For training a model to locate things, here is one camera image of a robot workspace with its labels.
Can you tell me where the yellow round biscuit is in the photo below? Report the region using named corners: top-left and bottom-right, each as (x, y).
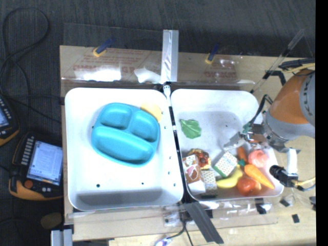
top-left (140, 101), bottom-right (163, 123)

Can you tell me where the brown and white carton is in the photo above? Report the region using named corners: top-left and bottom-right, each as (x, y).
top-left (182, 154), bottom-right (207, 194)

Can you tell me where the orange round fruit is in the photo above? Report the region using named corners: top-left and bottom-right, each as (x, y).
top-left (236, 176), bottom-right (257, 196)

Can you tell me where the green lettuce leaf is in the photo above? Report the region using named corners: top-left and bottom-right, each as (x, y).
top-left (179, 118), bottom-right (202, 139)

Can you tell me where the green and white carton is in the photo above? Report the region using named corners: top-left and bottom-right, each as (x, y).
top-left (212, 151), bottom-right (239, 178)

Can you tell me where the black block with thin wires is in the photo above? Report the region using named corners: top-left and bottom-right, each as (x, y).
top-left (178, 209), bottom-right (191, 222)

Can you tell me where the large orange carrot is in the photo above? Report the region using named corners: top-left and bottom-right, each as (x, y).
top-left (243, 163), bottom-right (276, 190)

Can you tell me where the small white patterned carton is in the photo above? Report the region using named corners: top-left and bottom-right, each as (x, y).
top-left (200, 169), bottom-right (218, 191)

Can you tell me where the blue divided plate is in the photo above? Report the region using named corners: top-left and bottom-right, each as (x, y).
top-left (90, 102), bottom-right (161, 168)

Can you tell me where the brown toy pizza slice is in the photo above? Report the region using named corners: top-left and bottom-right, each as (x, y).
top-left (187, 148), bottom-right (212, 170)

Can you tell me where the black cylinder on white bracket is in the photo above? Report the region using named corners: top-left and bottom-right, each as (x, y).
top-left (269, 147), bottom-right (301, 188)

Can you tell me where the brown cardboard board, red print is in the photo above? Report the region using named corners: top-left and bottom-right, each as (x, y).
top-left (59, 45), bottom-right (316, 242)

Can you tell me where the pink toy food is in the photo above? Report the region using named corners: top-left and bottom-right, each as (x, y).
top-left (247, 149), bottom-right (269, 168)

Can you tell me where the brown oval object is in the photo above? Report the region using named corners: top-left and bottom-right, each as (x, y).
top-left (40, 212), bottom-right (63, 230)

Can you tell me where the white plastic tray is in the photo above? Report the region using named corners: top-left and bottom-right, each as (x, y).
top-left (170, 88), bottom-right (285, 202)
top-left (64, 87), bottom-right (185, 212)

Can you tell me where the yellow banana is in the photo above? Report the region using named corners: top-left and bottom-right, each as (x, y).
top-left (215, 164), bottom-right (244, 189)

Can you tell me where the small orange carrot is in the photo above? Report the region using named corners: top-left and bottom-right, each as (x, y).
top-left (236, 146), bottom-right (249, 165)

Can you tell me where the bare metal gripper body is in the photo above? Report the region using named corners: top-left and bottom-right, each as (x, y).
top-left (241, 127), bottom-right (285, 151)

